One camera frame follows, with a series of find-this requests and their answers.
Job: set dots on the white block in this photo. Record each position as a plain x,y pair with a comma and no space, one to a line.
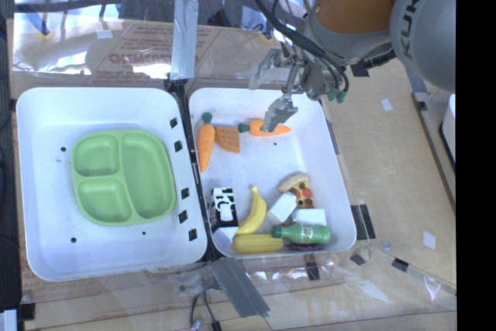
282,207
310,217

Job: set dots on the orange carrot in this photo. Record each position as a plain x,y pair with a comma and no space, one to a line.
253,128
205,141

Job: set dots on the orange waffle biscuit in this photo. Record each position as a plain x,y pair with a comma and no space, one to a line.
229,138

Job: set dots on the yellow corn cob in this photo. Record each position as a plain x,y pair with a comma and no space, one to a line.
257,243

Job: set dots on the white plastic tray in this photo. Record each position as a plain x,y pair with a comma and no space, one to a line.
50,166
263,166

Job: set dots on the pizza slice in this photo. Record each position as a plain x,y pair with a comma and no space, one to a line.
302,190

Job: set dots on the yellow banana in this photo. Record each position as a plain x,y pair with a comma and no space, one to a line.
255,213

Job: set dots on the purple grapes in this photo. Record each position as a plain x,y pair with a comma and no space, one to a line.
306,247

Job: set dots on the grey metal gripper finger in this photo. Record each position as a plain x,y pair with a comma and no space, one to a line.
265,69
280,111

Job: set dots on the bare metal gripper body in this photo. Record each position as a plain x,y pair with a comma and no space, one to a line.
312,79

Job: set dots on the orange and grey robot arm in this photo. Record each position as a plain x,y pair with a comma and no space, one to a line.
422,23

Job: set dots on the green divided plate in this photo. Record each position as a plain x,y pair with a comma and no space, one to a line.
147,174

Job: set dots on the green bottle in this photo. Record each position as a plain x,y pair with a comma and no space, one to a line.
308,233

